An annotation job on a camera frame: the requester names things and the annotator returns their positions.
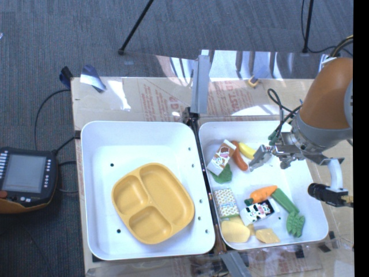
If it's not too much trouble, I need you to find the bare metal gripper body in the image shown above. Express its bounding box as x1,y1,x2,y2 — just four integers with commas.
272,131,327,164

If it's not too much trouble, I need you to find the yellow banana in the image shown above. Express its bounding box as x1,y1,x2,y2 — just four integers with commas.
238,141,258,160

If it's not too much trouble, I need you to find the white plastic tray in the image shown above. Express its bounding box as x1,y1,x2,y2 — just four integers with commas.
198,120,330,252
80,120,217,261

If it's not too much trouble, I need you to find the orange sausage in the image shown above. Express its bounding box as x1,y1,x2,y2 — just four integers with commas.
231,140,250,172

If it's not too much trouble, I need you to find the orange carrot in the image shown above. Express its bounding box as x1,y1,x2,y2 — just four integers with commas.
244,185,278,207

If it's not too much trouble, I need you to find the green toy vegetable stalk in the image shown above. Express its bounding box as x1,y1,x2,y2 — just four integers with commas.
270,188,306,238

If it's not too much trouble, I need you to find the brown and white carton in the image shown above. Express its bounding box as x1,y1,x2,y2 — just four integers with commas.
206,138,238,177

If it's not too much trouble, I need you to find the green lettuce leaf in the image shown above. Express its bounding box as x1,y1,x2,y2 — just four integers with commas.
210,163,234,185

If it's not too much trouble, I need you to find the cow print milk carton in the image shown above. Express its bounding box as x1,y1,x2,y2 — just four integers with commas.
239,198,281,227

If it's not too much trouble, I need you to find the yellow patterned box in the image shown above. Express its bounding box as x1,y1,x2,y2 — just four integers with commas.
213,188,240,220

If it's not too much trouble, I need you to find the pale yellow toy slice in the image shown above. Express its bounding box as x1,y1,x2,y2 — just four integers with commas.
229,215,257,237

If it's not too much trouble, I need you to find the yellow cheese wedge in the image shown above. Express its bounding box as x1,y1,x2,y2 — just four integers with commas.
255,227,281,245

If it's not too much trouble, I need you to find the yellow toy potato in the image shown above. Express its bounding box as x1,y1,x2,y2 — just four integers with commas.
220,219,251,244

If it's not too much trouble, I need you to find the yellow divided plate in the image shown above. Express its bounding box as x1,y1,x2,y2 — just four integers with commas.
111,162,196,245

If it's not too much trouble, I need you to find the brown cardboard board, red print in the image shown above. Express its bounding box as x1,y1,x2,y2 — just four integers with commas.
70,76,354,277

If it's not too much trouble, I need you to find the black tripod leg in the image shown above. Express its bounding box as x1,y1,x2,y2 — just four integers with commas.
301,0,317,54
117,0,162,55

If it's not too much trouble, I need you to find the black cylinder on white bracket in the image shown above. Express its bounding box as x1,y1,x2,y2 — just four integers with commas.
307,158,351,208

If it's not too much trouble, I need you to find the black block with thin wires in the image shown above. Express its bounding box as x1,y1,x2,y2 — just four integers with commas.
182,106,200,124

